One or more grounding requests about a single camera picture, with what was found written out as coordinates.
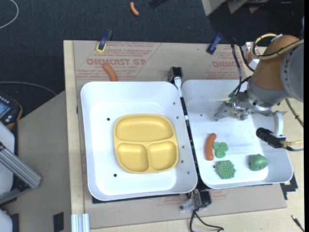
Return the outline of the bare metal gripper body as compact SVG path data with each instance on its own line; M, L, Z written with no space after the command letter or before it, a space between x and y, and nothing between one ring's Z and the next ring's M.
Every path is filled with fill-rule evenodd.
M269 116L272 114L272 107L276 103L276 97L270 90L254 91L245 90L237 95L230 94L232 111L237 115L238 109L249 109L249 114L262 114Z

